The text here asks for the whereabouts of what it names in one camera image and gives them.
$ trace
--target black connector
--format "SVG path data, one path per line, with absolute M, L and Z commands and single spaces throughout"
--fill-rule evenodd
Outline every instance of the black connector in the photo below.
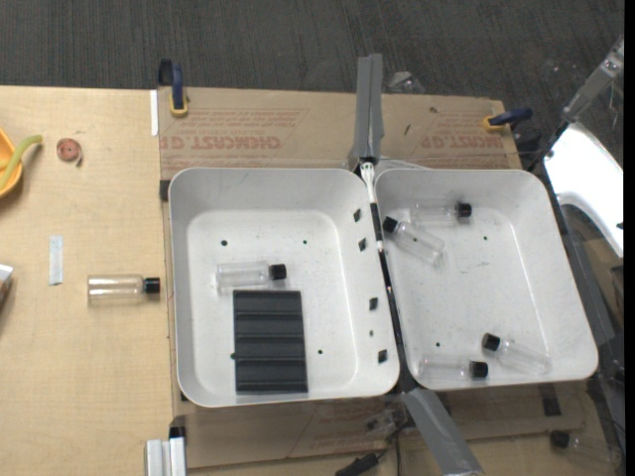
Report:
M 381 455 L 378 456 L 375 453 L 370 453 L 361 458 L 355 458 L 353 463 L 343 469 L 339 469 L 335 473 L 335 476 L 358 476 L 359 474 L 363 474 L 379 464 L 380 457 Z

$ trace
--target black bottle cap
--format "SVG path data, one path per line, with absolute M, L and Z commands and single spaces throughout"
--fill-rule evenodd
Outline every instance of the black bottle cap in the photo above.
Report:
M 569 443 L 571 442 L 572 437 L 562 430 L 554 430 L 549 434 L 549 439 L 552 442 L 552 446 L 565 449 L 569 447 Z
M 143 291 L 148 294 L 155 294 L 161 292 L 161 279 L 153 277 L 151 279 L 143 280 Z
M 469 374 L 472 379 L 485 379 L 489 373 L 489 367 L 484 361 L 470 361 Z
M 392 217 L 386 217 L 384 219 L 384 223 L 382 224 L 382 227 L 384 228 L 384 231 L 386 231 L 387 233 L 394 233 L 398 225 L 399 225 L 399 222 L 397 220 L 395 220 Z
M 468 202 L 456 204 L 456 218 L 469 218 L 472 216 L 472 205 Z
M 269 267 L 269 278 L 272 281 L 282 281 L 287 277 L 287 267 L 285 265 L 271 265 Z
M 483 341 L 481 342 L 483 349 L 489 349 L 490 351 L 496 351 L 500 345 L 500 337 L 492 335 L 491 333 L 485 333 L 483 335 Z

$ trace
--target dark floor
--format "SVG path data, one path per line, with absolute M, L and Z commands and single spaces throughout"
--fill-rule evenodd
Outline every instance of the dark floor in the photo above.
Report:
M 560 110 L 624 32 L 625 0 L 0 0 L 0 84 L 150 88 L 161 58 L 187 84 L 355 89 L 384 56 L 426 93 Z M 608 95 L 587 116 L 623 163 Z

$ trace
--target bottle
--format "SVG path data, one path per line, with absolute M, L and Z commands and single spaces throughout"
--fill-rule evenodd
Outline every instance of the bottle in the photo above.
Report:
M 604 466 L 616 469 L 622 462 L 622 453 L 615 445 L 586 432 L 554 430 L 549 435 L 554 450 L 566 455 L 571 462 L 585 466 Z
M 261 286 L 287 277 L 285 265 L 269 265 L 265 261 L 226 263 L 216 267 L 216 285 L 222 288 Z
M 132 299 L 161 292 L 161 279 L 144 279 L 140 275 L 92 275 L 88 277 L 88 301 Z
M 417 201 L 410 207 L 410 220 L 420 225 L 454 225 L 472 215 L 472 205 L 466 202 L 443 204 L 436 201 Z
M 441 260 L 445 245 L 441 238 L 420 227 L 414 227 L 410 222 L 398 222 L 391 217 L 384 219 L 382 227 L 397 245 L 427 263 L 436 265 Z
M 419 363 L 419 377 L 422 379 L 469 381 L 485 379 L 488 373 L 489 367 L 484 361 L 473 361 L 461 356 L 425 356 Z
M 517 344 L 512 339 L 501 339 L 491 333 L 485 333 L 482 340 L 483 351 L 497 358 L 506 367 L 529 374 L 547 374 L 552 368 L 549 355 Z

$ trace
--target green stem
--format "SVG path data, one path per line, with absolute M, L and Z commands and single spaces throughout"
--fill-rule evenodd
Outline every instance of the green stem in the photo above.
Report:
M 2 174 L 2 177 L 0 177 L 0 190 L 2 190 L 6 186 L 7 181 L 9 181 L 9 178 L 13 174 L 13 171 L 16 169 L 16 166 L 18 166 L 18 164 L 20 163 L 20 160 L 22 159 L 22 156 L 26 152 L 27 148 L 29 148 L 31 145 L 35 145 L 36 143 L 42 143 L 42 139 L 42 136 L 31 136 L 30 138 L 23 140 L 16 147 L 16 151 L 11 156 L 9 164 L 7 164 L 7 169 Z

